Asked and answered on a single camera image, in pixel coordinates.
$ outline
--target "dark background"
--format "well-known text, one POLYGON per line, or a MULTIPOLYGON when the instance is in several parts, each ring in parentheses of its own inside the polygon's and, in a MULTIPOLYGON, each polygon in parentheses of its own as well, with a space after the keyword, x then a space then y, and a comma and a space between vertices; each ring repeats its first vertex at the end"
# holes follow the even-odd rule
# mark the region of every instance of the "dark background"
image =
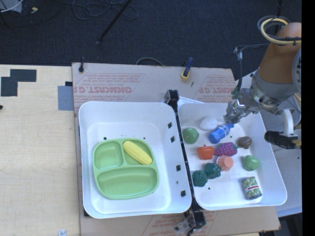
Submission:
MULTIPOLYGON (((239 79, 233 49, 268 43, 259 19, 280 14, 302 22, 302 0, 132 0, 97 44, 126 1, 24 0, 21 13, 0 13, 0 63, 71 66, 84 56, 84 62, 136 64, 150 57, 182 66, 193 57, 195 67, 231 68, 239 79)), ((243 75, 258 68, 265 50, 244 51, 243 75)))

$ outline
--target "blue bottle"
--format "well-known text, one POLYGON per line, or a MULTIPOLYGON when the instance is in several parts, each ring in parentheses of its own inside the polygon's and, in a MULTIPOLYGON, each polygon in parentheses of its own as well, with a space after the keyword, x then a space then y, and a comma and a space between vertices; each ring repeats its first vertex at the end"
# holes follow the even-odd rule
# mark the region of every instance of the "blue bottle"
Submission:
POLYGON ((232 127, 234 127, 234 125, 231 122, 217 127, 209 134, 210 142, 212 142, 213 144, 217 144, 221 139, 223 139, 230 133, 232 127))

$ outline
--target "green plate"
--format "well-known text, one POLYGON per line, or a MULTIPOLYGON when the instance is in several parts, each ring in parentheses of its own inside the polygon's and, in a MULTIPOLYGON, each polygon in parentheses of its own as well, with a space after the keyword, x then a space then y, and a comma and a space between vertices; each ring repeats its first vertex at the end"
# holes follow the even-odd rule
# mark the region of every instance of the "green plate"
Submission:
POLYGON ((158 187, 158 168, 150 146, 141 139, 111 139, 97 144, 93 150, 94 178, 98 190, 109 199, 132 199, 153 193, 158 187), (153 160, 142 165, 129 156, 123 143, 131 141, 153 160))

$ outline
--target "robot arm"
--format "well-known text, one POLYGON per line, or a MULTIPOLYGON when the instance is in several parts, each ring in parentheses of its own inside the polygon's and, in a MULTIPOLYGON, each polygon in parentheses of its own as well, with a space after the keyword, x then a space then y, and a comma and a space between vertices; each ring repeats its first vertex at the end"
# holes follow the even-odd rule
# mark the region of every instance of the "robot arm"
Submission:
MULTIPOLYGON (((282 115, 283 121, 290 121, 288 112, 279 109, 278 106, 295 93, 301 93, 301 55, 302 55, 302 24, 287 23, 283 19, 271 18, 260 25, 263 36, 269 40, 266 53, 252 77, 250 88, 239 88, 234 103, 229 102, 224 120, 233 124, 240 122, 242 117, 250 113, 257 114, 264 109, 275 115, 282 115), (284 26, 276 36, 266 34, 267 24, 280 22, 284 26)), ((293 127, 285 123, 286 129, 283 135, 293 139, 293 127)), ((275 144, 275 133, 266 133, 265 139, 275 144)), ((285 148, 295 148, 292 144, 283 145, 285 148)))

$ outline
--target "corn cob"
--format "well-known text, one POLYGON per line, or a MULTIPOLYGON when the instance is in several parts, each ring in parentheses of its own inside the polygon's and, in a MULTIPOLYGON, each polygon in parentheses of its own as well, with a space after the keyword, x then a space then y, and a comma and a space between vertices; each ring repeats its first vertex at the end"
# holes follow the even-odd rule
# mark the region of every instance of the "corn cob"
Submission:
POLYGON ((137 144, 131 141, 125 141, 123 143, 123 148, 128 155, 137 160, 139 163, 144 165, 152 164, 152 158, 137 144))

